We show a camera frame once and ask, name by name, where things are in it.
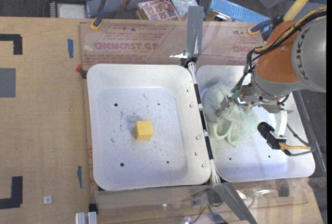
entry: yellow cube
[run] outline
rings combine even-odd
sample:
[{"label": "yellow cube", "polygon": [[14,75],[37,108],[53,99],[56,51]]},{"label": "yellow cube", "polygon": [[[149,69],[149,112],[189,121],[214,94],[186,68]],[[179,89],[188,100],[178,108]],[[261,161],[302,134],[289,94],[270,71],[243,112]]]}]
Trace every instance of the yellow cube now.
[{"label": "yellow cube", "polygon": [[137,121],[135,125],[136,140],[148,140],[154,134],[152,121]]}]

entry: gray square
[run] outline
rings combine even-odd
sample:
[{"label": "gray square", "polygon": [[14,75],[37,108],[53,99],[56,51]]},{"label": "gray square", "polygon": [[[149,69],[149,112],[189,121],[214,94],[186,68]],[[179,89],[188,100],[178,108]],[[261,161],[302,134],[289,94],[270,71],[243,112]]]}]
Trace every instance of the gray square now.
[{"label": "gray square", "polygon": [[16,97],[16,68],[0,68],[0,97]]}]

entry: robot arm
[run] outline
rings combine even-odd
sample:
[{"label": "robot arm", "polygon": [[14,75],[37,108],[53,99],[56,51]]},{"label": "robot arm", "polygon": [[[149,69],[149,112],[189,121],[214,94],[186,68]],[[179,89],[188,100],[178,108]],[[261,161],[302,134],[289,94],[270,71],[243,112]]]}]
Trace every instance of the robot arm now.
[{"label": "robot arm", "polygon": [[[326,6],[307,14],[298,22],[279,24],[264,47],[247,56],[243,77],[217,109],[221,115],[232,104],[279,109],[278,101],[296,90],[326,92]],[[251,73],[251,83],[242,85]]]}]

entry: white tray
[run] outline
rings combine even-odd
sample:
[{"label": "white tray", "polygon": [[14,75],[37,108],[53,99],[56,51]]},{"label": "white tray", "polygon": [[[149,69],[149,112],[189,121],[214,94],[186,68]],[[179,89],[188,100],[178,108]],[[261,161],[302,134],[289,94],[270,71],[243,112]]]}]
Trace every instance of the white tray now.
[{"label": "white tray", "polygon": [[[220,81],[226,86],[234,87],[242,74],[243,66],[206,65],[200,67],[196,77],[202,99],[208,87]],[[249,83],[249,80],[250,75],[246,77],[244,84]],[[292,94],[284,108],[293,111],[288,114],[290,127],[303,140],[308,141]],[[269,114],[261,107],[256,107],[255,110],[262,121],[275,127],[276,116],[274,114]],[[288,129],[284,136],[287,138],[288,145],[301,145]],[[258,131],[236,148],[225,140],[210,137],[210,141],[217,172],[226,181],[309,177],[315,170],[315,162],[311,153],[289,157],[280,150],[271,149]]]},{"label": "white tray", "polygon": [[[88,71],[93,174],[105,190],[199,185],[211,174],[192,77],[178,65],[98,64]],[[134,126],[154,135],[137,141]]]}]

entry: wooden table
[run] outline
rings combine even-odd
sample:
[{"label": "wooden table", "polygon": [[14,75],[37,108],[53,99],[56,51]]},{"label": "wooden table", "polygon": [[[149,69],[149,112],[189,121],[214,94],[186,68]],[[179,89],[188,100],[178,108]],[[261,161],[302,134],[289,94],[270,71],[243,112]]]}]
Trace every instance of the wooden table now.
[{"label": "wooden table", "polygon": [[[0,68],[14,68],[16,76],[14,96],[0,97],[0,199],[10,198],[12,177],[23,177],[23,201],[0,209],[0,223],[69,224],[77,212],[88,211],[84,80],[75,70],[81,22],[90,20],[0,17],[0,34],[19,34],[23,42],[22,54],[14,55],[13,42],[0,41]],[[313,192],[306,193],[307,203],[252,214],[259,223],[322,223]],[[46,196],[51,204],[44,204]]]}]

